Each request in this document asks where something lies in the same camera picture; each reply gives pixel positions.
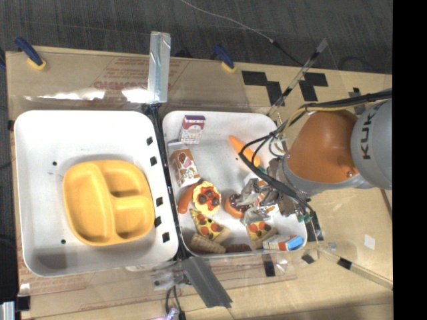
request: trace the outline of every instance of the carrot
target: carrot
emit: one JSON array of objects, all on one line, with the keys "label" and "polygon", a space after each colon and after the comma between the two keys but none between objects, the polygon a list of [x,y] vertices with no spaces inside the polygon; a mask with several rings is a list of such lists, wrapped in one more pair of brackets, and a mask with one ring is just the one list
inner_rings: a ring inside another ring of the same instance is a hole
[{"label": "carrot", "polygon": [[183,193],[181,198],[179,198],[178,201],[178,213],[181,213],[182,215],[187,212],[188,205],[191,199],[193,198],[193,190],[197,185],[199,185],[200,182],[194,183],[193,185],[190,185]]},{"label": "carrot", "polygon": [[[243,146],[245,145],[243,142],[241,142],[240,140],[236,139],[234,136],[230,135],[228,137],[234,147],[234,149],[240,153],[240,151],[242,150]],[[249,161],[252,161],[252,157],[254,156],[254,151],[252,151],[249,147],[247,147],[244,152],[243,155],[246,157],[246,159],[248,159]],[[258,157],[257,155],[255,155],[254,158],[254,165],[256,167],[258,167],[261,164],[261,159],[260,157]]]}]

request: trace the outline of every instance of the wooden surface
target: wooden surface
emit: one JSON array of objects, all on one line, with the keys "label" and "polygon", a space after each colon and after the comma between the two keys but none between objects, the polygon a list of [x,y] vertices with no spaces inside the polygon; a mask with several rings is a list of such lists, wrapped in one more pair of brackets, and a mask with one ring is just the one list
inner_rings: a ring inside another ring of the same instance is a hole
[{"label": "wooden surface", "polygon": [[[39,50],[51,59],[48,60],[50,74],[26,67],[22,54],[7,54],[12,119],[34,107],[34,104],[23,101],[22,96],[57,92],[61,86],[67,87],[68,91],[88,88],[100,74],[105,74],[106,66],[111,63],[111,58],[102,58],[104,67],[96,67],[94,64],[101,56],[129,56],[70,49]],[[84,76],[77,75],[81,79],[76,81],[75,72],[69,66],[65,68],[64,61],[70,60],[78,71],[82,55],[93,56],[93,63],[88,66],[93,71],[85,72]],[[143,55],[136,57],[146,59]],[[188,110],[205,108],[266,113],[270,110],[266,88],[245,85],[242,71],[264,72],[268,81],[279,82],[282,90],[299,71],[295,67],[236,65],[238,70],[229,74],[215,61],[173,59],[173,73],[169,78],[170,103],[163,112],[187,107]],[[52,71],[62,72],[67,78],[57,77],[58,73]],[[327,87],[316,87],[320,101],[346,98],[354,88],[361,93],[374,93],[392,86],[389,75],[317,69],[310,72],[324,73],[328,80]],[[213,99],[215,89],[218,91]],[[272,118],[284,120],[303,103],[301,91],[296,87],[286,99],[286,106]],[[291,128],[291,142],[303,122],[301,120]],[[18,216],[16,183],[14,188]],[[320,255],[316,257],[318,259],[304,265],[301,255],[287,257],[289,271],[274,278],[265,277],[260,262],[255,262],[251,269],[245,270],[246,273],[229,270],[228,275],[222,275],[222,283],[233,299],[230,310],[222,307],[206,309],[192,287],[179,289],[179,302],[187,319],[393,319],[391,191],[327,191],[313,198],[312,207],[318,213],[324,240],[308,243],[306,249],[316,248]],[[374,248],[366,244],[367,239],[374,240]],[[352,262],[352,268],[349,270],[337,264],[340,259]],[[40,279],[26,269],[22,258],[19,271],[20,282],[32,284],[32,290],[38,290],[31,296],[31,310],[22,313],[23,319],[158,319],[165,315],[165,291],[154,291],[149,277],[129,277],[129,272],[120,269],[61,281]]]}]

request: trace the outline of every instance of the yellow plate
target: yellow plate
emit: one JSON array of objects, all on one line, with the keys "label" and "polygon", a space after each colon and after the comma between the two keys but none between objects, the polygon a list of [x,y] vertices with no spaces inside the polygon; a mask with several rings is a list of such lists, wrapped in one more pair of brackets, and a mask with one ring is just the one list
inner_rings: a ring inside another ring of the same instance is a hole
[{"label": "yellow plate", "polygon": [[63,196],[71,230],[88,245],[133,241],[154,226],[154,204],[147,179],[127,161],[74,165],[64,176]]}]

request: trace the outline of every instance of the white tray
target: white tray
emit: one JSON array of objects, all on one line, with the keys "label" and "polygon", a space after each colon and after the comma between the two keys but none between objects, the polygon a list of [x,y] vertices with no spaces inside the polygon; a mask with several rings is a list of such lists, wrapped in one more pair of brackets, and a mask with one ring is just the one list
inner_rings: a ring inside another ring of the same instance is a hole
[{"label": "white tray", "polygon": [[[32,272],[57,276],[173,258],[178,240],[153,124],[135,111],[28,111],[15,122],[23,258]],[[76,163],[121,159],[147,177],[161,223],[128,243],[91,247],[71,231],[65,172]]]},{"label": "white tray", "polygon": [[[206,118],[200,143],[187,146],[191,150],[201,178],[213,183],[222,195],[222,206],[211,218],[232,230],[230,236],[224,242],[224,245],[232,243],[249,244],[246,228],[240,220],[233,218],[225,211],[224,201],[225,198],[232,193],[240,193],[242,191],[244,188],[244,180],[249,174],[254,177],[256,176],[238,157],[228,136],[234,135],[244,143],[248,143],[268,135],[270,131],[277,129],[276,124],[269,117],[256,113],[172,111],[163,119],[163,135],[166,147],[169,142],[177,141],[184,115],[203,115]],[[260,143],[257,143],[251,146],[251,148],[255,149],[259,144]],[[267,145],[262,147],[258,155],[260,156],[264,168],[266,168],[270,160],[274,158],[268,150]],[[175,203],[177,203],[185,188],[179,188],[176,180],[173,178],[173,173],[171,171],[170,173]],[[191,236],[195,233],[195,225],[189,211],[184,215],[178,214],[178,218],[184,242],[188,247]],[[304,244],[301,248],[306,244],[306,226],[304,223],[299,223],[295,215],[284,217],[280,215],[280,213],[276,213],[267,223],[276,227],[281,235],[301,236],[304,240]],[[263,249],[258,249],[252,252],[237,254],[228,253],[226,255],[247,255],[265,252],[266,251]]]}]

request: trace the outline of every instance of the dark gray carpet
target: dark gray carpet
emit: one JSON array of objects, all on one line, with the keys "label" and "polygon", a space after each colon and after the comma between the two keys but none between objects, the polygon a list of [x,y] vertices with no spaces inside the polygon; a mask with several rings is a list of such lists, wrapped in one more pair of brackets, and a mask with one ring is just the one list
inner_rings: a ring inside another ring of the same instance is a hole
[{"label": "dark gray carpet", "polygon": [[[234,61],[298,66],[326,38],[333,60],[320,58],[315,67],[392,73],[393,0],[185,1],[223,17],[180,0],[0,0],[0,47],[14,51],[22,36],[34,45],[146,54],[150,32],[163,31],[171,33],[172,55],[209,59],[220,43]],[[3,71],[0,238],[14,241],[5,80]],[[6,252],[0,262],[13,259]]]}]

